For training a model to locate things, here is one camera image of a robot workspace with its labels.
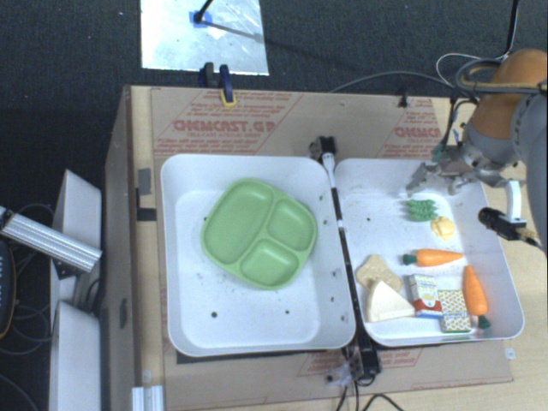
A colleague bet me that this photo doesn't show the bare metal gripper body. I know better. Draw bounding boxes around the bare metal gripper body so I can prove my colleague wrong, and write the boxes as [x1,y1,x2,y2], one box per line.
[435,146,509,188]

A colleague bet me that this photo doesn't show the green pea pods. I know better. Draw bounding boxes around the green pea pods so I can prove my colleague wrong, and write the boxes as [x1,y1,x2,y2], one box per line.
[404,198,439,223]

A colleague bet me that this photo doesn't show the pale yellow lumpy toy food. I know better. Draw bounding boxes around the pale yellow lumpy toy food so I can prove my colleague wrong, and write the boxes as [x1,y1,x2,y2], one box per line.
[430,215,456,242]

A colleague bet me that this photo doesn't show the white plastic tray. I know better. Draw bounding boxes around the white plastic tray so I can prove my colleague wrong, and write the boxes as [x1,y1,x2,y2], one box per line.
[160,152,358,358]
[332,157,526,348]

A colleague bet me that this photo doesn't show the orange carrot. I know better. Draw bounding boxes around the orange carrot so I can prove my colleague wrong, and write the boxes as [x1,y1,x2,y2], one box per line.
[402,248,465,269]
[462,265,492,331]

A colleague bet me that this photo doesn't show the thin black and white rod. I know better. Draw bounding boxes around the thin black and white rod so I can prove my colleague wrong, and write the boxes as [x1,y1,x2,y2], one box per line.
[323,152,374,361]

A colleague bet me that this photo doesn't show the tan bread slice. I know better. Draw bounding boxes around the tan bread slice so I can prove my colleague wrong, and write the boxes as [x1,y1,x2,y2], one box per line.
[354,253,403,293]

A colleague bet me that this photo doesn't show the red and white carton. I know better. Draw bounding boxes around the red and white carton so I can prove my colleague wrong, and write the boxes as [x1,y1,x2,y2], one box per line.
[407,273,444,319]

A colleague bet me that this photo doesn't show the yellow patterned carton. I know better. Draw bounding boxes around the yellow patterned carton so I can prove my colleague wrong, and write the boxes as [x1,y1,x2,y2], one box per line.
[437,289,474,334]

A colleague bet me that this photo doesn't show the white triangular sandwich wedge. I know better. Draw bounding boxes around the white triangular sandwich wedge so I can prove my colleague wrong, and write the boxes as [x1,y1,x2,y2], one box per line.
[364,278,417,323]

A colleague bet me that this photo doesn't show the green divided plate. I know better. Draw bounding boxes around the green divided plate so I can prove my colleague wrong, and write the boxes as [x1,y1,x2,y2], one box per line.
[200,177,319,292]

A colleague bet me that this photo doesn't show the brown cardboard board red print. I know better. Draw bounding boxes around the brown cardboard board red print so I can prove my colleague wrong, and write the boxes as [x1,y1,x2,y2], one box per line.
[149,86,515,400]

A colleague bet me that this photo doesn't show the black cylinder on white bracket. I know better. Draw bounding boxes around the black cylinder on white bracket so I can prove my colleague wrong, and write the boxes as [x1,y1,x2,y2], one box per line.
[478,179,531,241]

